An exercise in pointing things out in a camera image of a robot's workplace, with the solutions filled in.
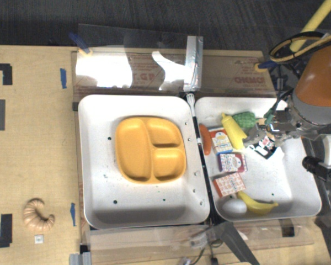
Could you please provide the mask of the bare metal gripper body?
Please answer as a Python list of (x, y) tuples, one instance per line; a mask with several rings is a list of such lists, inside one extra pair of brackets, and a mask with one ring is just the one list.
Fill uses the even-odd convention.
[(275, 140), (296, 139), (302, 136), (302, 120), (294, 108), (275, 111), (270, 109), (265, 114), (265, 125), (267, 132), (272, 134)]

